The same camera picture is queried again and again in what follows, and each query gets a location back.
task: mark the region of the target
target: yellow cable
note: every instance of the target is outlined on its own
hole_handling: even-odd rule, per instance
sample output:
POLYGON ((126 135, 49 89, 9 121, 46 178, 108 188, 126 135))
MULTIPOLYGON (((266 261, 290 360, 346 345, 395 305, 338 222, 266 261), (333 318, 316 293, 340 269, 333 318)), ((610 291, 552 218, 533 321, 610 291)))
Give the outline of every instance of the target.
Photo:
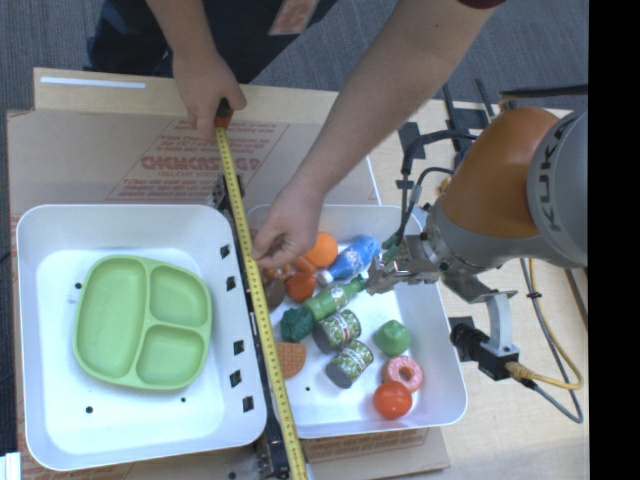
MULTIPOLYGON (((534 276, 534 272, 533 272, 533 259, 532 258, 529 258, 529 271, 530 271, 530 276, 531 276, 532 289, 533 289, 534 292, 537 292, 536 287, 535 287, 536 285, 535 285, 535 276, 534 276)), ((560 381, 560 380, 556 380, 556 379, 552 379, 552 378, 546 377, 544 375, 539 375, 536 372, 534 372, 532 370, 529 370, 529 368, 527 368, 526 366, 524 366, 524 365, 522 365, 520 363, 514 362, 514 361, 506 363, 504 365, 504 367, 511 374, 511 376, 516 380, 521 380, 521 379, 539 380, 541 382, 546 382, 547 384, 552 384, 554 386, 558 386, 560 388, 564 388, 564 389, 568 389, 568 390, 575 390, 575 389, 582 388, 584 382, 583 382, 583 378, 582 378, 582 374, 580 373, 580 370, 578 370, 578 368, 573 363, 573 361, 571 361, 571 359, 566 354, 564 349, 559 345, 558 340, 556 339, 555 335, 553 334, 553 331, 551 331, 551 328, 549 327, 549 324, 547 323, 547 319, 545 318, 544 313, 542 312, 542 305, 540 304, 539 301, 538 301, 538 305, 539 305, 539 309, 540 309, 540 315, 542 317, 542 320, 544 322, 545 327, 547 328, 547 331, 549 333, 551 341, 553 341, 553 344, 556 347, 556 349, 558 350, 558 352, 560 353, 560 355, 564 358, 564 360, 567 362, 567 364, 571 367, 573 372, 576 374, 576 377, 578 378, 578 382, 576 382, 574 384, 568 384, 566 382, 563 382, 563 381, 560 381)))

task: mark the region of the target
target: orange ball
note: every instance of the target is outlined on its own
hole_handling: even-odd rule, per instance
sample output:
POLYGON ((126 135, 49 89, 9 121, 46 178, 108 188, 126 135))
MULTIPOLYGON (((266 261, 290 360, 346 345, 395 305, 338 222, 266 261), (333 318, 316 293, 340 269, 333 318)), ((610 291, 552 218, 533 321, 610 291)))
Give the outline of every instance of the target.
POLYGON ((338 242, 329 233, 320 231, 316 236, 315 245, 305 256, 316 267, 328 267, 338 256, 338 242))

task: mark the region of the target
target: person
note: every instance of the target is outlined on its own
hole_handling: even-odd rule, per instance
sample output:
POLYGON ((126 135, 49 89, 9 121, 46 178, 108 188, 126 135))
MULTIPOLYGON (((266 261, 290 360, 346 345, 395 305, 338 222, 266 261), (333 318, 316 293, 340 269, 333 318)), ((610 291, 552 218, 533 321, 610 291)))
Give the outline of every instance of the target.
MULTIPOLYGON (((336 1, 311 6, 308 25, 336 1)), ((314 245, 328 192, 437 92, 504 1, 397 2, 253 236, 260 267, 291 263, 314 245)), ((90 59, 97 70, 173 76, 198 137, 213 140, 222 98, 243 109, 239 84, 297 37, 270 34, 284 7, 283 0, 105 0, 90 59)))

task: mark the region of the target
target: green divided plate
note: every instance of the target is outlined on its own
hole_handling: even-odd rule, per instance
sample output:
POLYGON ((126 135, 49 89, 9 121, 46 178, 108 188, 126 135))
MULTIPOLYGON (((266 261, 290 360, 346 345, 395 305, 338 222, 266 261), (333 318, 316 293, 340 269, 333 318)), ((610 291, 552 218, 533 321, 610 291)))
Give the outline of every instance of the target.
POLYGON ((177 389, 202 371, 211 339, 211 294, 188 270, 138 256, 96 262, 82 286, 73 352, 107 382, 177 389))

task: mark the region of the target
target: toy bottle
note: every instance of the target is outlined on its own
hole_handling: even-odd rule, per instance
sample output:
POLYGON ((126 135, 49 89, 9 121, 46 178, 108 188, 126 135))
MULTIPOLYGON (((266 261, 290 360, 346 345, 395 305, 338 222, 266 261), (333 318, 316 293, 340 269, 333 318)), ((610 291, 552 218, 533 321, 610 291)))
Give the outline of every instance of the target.
POLYGON ((361 275, 354 277, 348 283, 327 286, 313 297, 305 300, 300 309, 307 309, 313 315, 313 320, 319 322, 324 317, 344 308, 358 292, 366 288, 361 275))
POLYGON ((318 272, 318 282, 327 286, 335 280, 348 279, 359 274, 379 253, 380 245, 374 238, 368 235, 359 235, 353 244, 338 254, 331 265, 318 272))

